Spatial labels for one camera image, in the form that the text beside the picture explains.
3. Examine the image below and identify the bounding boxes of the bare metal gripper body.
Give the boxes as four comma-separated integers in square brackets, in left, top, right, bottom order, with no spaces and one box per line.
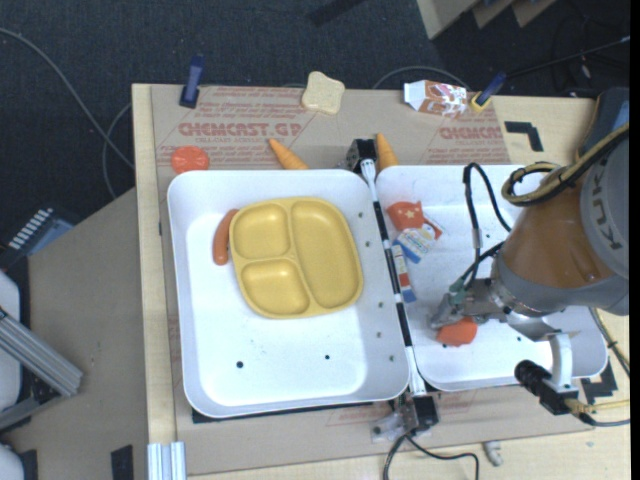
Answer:
[452,277,511,325]

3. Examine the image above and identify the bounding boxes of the orange rounded toy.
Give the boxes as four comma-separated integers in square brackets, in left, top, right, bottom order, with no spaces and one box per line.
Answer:
[436,316,479,348]

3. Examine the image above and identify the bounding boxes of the white red and blue bottle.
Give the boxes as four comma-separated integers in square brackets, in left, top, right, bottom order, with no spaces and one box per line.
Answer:
[391,243,418,304]

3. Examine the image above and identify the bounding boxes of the thin black and white rod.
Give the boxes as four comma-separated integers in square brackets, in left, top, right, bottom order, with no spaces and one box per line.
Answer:
[360,157,427,395]

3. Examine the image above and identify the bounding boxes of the red packet with yellow stars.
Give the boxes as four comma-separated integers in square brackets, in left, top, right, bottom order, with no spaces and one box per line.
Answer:
[386,200,426,232]

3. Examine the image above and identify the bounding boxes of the white plastic tray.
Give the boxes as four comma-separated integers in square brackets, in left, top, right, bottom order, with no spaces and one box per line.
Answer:
[166,168,412,419]
[374,163,610,393]

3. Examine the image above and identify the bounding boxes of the yellow divided plate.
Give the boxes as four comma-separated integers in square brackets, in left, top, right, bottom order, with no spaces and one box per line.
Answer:
[228,196,364,320]

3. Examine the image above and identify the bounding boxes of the orange carrot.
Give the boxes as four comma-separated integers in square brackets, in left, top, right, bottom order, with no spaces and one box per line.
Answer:
[268,138,310,171]
[375,132,400,168]

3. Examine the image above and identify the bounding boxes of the white and orange carton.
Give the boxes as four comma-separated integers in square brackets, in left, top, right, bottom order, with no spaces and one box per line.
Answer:
[403,79,470,120]

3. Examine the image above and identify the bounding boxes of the orange sausage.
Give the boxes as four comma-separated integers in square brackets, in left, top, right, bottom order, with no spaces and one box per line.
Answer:
[212,208,241,267]

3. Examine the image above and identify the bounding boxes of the beige bread slice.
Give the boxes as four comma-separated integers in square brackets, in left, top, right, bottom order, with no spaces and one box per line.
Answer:
[300,71,346,116]

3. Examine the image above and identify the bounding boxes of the brown cardboard board red print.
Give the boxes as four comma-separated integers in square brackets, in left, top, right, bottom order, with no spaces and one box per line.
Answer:
[149,84,624,476]

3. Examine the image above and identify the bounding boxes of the orange round slice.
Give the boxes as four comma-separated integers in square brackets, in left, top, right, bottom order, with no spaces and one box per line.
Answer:
[170,145,211,173]

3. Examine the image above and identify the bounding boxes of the black cylinder on white bracket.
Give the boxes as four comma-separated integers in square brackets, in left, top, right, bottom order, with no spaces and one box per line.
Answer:
[514,312,582,416]

